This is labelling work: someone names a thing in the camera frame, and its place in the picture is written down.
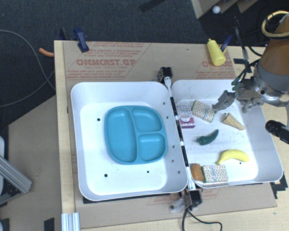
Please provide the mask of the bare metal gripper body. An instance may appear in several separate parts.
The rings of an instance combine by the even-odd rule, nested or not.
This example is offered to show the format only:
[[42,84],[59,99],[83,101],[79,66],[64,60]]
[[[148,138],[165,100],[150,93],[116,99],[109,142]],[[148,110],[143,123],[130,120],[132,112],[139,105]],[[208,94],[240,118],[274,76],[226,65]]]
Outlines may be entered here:
[[260,75],[243,78],[235,91],[238,101],[259,98],[263,103],[276,105],[276,90],[270,87]]

